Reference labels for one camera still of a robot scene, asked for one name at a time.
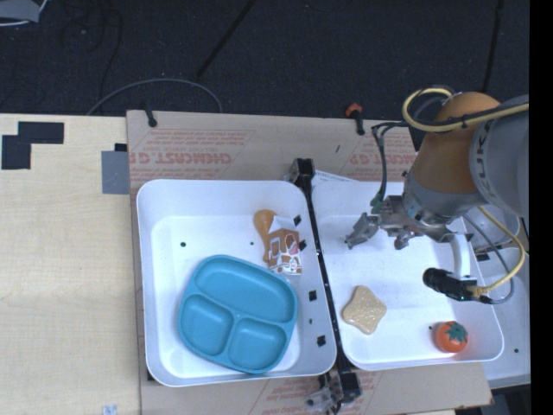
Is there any black cylinder on white bracket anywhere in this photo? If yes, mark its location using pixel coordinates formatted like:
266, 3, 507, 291
422, 231, 479, 303

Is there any white printed paper sheet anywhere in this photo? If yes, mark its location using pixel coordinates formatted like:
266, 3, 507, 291
311, 169, 365, 185

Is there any white plastic tray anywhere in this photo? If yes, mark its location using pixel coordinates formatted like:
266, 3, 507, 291
310, 179, 505, 372
136, 178, 338, 388

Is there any thin black and white rod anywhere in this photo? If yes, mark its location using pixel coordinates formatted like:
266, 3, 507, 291
301, 175, 353, 376

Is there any brown cardboard board red print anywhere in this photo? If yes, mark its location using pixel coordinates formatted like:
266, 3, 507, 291
125, 109, 494, 415

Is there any brown and white small carton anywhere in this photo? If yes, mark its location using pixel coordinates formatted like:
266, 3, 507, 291
264, 214, 304, 277

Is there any orange toy drumstick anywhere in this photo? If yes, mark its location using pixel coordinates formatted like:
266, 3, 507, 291
253, 208, 278, 264

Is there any orange toy fruit green top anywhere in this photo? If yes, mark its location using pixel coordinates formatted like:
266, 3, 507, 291
435, 320, 470, 354

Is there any blue divided plate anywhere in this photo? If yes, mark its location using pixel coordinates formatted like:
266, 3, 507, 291
176, 254, 300, 375

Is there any beige toy biscuit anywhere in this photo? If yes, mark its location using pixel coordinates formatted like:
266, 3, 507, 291
340, 284, 388, 336

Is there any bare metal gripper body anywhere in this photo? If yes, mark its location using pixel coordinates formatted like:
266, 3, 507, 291
377, 195, 455, 241

